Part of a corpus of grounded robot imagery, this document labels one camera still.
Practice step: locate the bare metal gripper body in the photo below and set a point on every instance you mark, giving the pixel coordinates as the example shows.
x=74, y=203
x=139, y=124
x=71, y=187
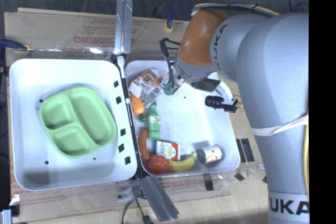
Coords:
x=204, y=84

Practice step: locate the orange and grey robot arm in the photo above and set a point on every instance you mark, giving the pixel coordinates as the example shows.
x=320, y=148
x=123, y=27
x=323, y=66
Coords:
x=273, y=65

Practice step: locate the white plastic tray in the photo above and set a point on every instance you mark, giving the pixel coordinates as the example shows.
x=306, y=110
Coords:
x=189, y=123
x=78, y=70

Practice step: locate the orange and white packet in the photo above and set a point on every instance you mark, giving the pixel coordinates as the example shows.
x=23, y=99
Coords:
x=145, y=81

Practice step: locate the green bottle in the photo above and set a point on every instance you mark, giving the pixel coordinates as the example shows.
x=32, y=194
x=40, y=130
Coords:
x=153, y=123

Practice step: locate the white can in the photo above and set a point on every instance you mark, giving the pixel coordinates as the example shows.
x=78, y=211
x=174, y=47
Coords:
x=211, y=154

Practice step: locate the orange carrot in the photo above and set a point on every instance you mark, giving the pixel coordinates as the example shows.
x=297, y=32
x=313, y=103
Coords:
x=137, y=105

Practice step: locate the white blue and orange carton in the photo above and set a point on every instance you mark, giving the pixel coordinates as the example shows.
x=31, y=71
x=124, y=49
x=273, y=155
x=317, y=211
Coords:
x=167, y=150

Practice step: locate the thin black and white rod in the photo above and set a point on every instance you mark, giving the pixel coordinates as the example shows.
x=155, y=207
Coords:
x=129, y=107

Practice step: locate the yellow banana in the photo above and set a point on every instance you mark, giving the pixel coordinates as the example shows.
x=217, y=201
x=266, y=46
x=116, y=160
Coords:
x=183, y=164

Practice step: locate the brown sausage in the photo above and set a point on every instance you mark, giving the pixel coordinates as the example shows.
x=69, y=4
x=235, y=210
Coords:
x=143, y=144

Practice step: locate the green divided plate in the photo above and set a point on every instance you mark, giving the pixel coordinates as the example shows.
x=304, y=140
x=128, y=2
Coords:
x=78, y=120

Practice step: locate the brown cardboard board red print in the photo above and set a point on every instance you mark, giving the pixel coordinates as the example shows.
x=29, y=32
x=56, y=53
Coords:
x=52, y=31

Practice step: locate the black cylinder on white bracket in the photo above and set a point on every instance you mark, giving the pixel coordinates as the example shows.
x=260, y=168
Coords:
x=214, y=101

